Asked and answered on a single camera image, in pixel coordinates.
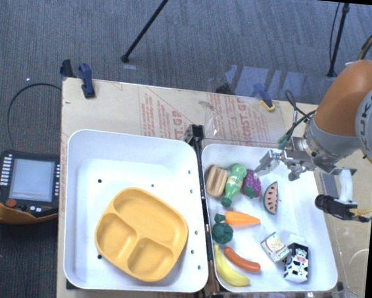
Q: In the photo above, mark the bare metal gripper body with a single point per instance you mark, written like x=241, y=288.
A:
x=307, y=156

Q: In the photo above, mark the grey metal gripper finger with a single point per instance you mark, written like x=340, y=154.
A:
x=295, y=173
x=269, y=162

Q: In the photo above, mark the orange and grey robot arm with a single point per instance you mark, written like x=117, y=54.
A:
x=343, y=98

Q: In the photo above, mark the purple toy grapes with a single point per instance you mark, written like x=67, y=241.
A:
x=253, y=185

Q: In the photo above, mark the toy watermelon slice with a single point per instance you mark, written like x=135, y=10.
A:
x=271, y=198

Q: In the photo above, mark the green toy bottle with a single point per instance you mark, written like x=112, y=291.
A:
x=233, y=186

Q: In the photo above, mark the white plastic tray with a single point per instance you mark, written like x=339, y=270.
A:
x=301, y=216
x=93, y=148

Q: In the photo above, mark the tan toy bread bun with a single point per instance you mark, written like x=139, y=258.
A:
x=215, y=181

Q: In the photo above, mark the orange toy carrot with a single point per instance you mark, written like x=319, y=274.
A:
x=241, y=219

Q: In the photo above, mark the small white and orange carton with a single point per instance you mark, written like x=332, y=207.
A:
x=274, y=247

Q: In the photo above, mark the green toy broccoli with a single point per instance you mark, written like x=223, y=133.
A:
x=222, y=233

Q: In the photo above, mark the cow print milk carton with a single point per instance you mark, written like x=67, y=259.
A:
x=297, y=264

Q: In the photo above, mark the orange toy sausage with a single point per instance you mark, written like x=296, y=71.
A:
x=242, y=260

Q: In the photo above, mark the yellow banana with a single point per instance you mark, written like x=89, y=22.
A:
x=229, y=273

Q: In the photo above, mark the yellow divided plate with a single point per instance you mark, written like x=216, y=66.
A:
x=141, y=233

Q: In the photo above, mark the brown cardboard board, red print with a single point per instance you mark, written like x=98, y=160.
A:
x=117, y=111

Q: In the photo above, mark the black cylinder on white bracket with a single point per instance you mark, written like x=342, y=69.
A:
x=332, y=205

